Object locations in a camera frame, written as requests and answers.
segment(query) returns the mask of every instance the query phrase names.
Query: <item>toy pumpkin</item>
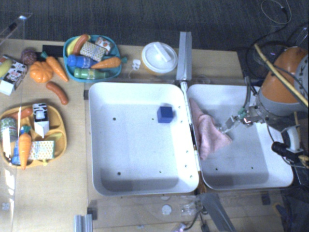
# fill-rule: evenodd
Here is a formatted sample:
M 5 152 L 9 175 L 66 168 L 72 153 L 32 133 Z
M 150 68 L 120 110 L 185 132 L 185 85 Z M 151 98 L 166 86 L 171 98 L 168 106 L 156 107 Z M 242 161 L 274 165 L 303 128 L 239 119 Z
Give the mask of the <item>toy pumpkin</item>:
M 46 83 L 53 77 L 53 69 L 45 61 L 36 61 L 30 66 L 30 77 L 37 83 Z

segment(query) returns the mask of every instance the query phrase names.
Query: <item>gray carpet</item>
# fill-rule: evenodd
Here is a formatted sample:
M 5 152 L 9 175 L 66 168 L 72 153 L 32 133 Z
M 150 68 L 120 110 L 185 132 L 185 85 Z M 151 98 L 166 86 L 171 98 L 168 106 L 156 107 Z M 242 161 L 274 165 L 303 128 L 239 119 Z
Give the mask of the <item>gray carpet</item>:
M 179 44 L 179 32 L 191 31 L 193 48 L 239 51 L 246 65 L 246 47 L 263 35 L 266 41 L 295 41 L 308 25 L 309 0 L 288 0 L 292 20 L 286 26 L 269 20 L 261 10 L 263 0 L 1 0 L 0 11 L 33 12 L 25 36 L 34 40 L 66 41 L 83 33 L 101 34 L 117 44 L 145 45 L 161 41 Z M 290 18 L 285 0 L 264 10 L 275 20 Z M 308 38 L 302 43 L 308 48 Z

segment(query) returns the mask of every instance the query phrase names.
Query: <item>teal basket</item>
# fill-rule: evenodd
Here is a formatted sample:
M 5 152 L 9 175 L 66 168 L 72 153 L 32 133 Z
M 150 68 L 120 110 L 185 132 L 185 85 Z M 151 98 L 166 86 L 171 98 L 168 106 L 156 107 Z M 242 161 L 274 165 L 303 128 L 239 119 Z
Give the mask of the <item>teal basket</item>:
M 71 79 L 73 79 L 77 82 L 81 82 L 81 83 L 97 83 L 97 82 L 104 82 L 104 81 L 111 80 L 111 79 L 117 77 L 120 74 L 122 65 L 119 65 L 117 68 L 104 69 L 104 71 L 108 71 L 109 74 L 110 74 L 108 78 L 95 79 L 95 80 L 87 80 L 87 79 L 76 78 L 74 76 L 75 67 L 68 66 L 68 56 L 67 56 L 66 50 L 67 50 L 67 46 L 77 37 L 78 36 L 75 36 L 75 37 L 68 39 L 63 46 L 64 65 L 65 65 L 66 71 L 67 71 L 67 73 L 68 73 L 68 75 Z M 104 56 L 102 60 L 107 59 L 107 58 L 111 58 L 111 57 L 119 57 L 120 58 L 120 53 L 119 53 L 117 45 L 109 37 L 106 37 L 106 36 L 103 36 L 103 35 L 91 35 L 91 38 L 90 38 L 89 41 L 91 43 L 94 43 L 97 40 L 98 37 L 103 37 L 104 39 L 106 39 L 106 40 L 108 40 L 108 41 L 110 41 L 114 44 L 114 47 L 111 50 L 111 52 L 107 56 Z

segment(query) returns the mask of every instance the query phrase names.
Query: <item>green bottle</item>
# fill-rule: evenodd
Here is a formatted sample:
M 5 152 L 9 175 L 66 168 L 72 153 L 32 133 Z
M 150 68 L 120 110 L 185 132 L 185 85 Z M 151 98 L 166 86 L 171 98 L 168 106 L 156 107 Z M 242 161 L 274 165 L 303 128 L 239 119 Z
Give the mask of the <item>green bottle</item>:
M 74 77 L 87 80 L 104 79 L 109 77 L 109 73 L 101 72 L 95 69 L 75 68 Z

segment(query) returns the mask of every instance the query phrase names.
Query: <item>banana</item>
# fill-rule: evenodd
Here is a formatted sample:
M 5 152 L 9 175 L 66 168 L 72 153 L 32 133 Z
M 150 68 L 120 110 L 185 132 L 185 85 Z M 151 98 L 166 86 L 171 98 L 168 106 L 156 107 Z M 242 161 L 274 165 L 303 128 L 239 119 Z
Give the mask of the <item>banana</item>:
M 74 40 L 71 41 L 71 43 L 67 46 L 67 57 L 69 55 L 71 55 L 73 53 L 73 49 L 74 49 L 74 46 L 76 44 L 76 42 L 78 41 L 78 39 L 80 38 L 80 36 L 76 37 Z
M 8 72 L 12 64 L 13 61 L 8 58 L 0 65 L 0 77 L 4 76 Z

